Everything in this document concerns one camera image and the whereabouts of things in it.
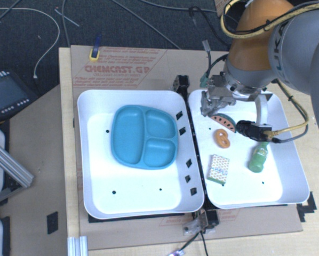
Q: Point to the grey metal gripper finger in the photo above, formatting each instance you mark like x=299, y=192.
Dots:
x=205, y=105
x=217, y=103

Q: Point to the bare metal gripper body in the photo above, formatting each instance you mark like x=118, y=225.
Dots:
x=220, y=87

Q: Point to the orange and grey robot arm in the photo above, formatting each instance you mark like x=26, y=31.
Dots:
x=293, y=52

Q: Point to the red watermelon slice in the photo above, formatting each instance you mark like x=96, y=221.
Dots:
x=224, y=121

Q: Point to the orange pretzel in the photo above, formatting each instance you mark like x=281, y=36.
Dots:
x=223, y=143

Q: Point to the yellow and white packet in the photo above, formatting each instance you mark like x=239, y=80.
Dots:
x=218, y=169

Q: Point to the green plastic bottle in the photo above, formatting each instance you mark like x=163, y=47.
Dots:
x=256, y=160

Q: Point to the blue divided plate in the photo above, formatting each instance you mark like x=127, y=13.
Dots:
x=130, y=135

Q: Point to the white plastic tray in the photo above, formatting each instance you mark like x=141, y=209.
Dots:
x=138, y=193
x=242, y=191

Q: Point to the brown cardboard board red print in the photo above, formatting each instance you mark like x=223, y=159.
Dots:
x=114, y=71

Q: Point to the black cylinder on white bracket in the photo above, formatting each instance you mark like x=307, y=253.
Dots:
x=251, y=131

